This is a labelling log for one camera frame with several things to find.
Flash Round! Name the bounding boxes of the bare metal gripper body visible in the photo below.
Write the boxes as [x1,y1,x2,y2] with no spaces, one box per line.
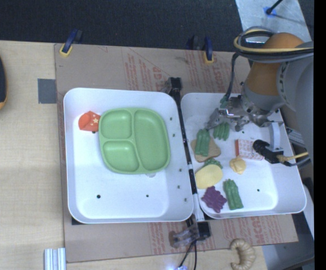
[218,94,283,129]

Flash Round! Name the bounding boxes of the green bean bundle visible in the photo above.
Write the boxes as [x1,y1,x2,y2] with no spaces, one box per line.
[212,121,230,141]

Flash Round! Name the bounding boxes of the white and orange carton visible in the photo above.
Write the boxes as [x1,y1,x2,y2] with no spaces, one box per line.
[234,138,265,162]

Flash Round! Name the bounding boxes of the green asparagus bundle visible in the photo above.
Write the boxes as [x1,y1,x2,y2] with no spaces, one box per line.
[222,178,244,211]
[194,128,211,156]

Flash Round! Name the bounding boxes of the tan bread slice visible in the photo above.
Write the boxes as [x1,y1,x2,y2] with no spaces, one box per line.
[190,138,222,163]

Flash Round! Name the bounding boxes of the small yellow pasta shell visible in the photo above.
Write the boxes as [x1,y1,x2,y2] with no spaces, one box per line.
[229,156,247,175]

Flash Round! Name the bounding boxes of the thin black and white rod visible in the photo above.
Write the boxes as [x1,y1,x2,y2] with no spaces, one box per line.
[173,88,206,222]

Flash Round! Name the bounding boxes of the green leafy vegetable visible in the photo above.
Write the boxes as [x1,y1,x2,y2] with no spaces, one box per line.
[203,157,224,170]

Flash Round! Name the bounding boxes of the yellow round chip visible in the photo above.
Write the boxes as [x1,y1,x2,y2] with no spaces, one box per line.
[194,164,224,190]

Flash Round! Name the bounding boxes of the white plastic tray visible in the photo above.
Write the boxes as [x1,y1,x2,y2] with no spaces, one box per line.
[180,92,307,220]
[63,87,194,224]

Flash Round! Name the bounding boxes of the green divided plate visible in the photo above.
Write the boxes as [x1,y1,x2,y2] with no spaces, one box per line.
[98,107,171,175]

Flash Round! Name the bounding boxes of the purple grapes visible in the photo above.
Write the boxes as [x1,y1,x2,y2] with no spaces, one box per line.
[200,186,227,213]

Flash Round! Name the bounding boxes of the brown cardboard board red print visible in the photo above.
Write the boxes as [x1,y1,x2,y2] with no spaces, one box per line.
[53,43,299,263]

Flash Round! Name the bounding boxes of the orange pizza slice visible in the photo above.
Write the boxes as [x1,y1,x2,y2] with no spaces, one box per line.
[78,110,101,133]

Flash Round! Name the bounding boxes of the tan croissant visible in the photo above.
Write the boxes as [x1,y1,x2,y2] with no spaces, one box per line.
[229,238,256,270]

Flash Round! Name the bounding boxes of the black cylinder on white bracket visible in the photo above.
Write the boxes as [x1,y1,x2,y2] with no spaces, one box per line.
[252,121,285,164]

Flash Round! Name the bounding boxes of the black block with thin wires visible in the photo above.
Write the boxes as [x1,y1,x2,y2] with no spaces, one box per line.
[164,76,182,96]
[168,220,211,249]

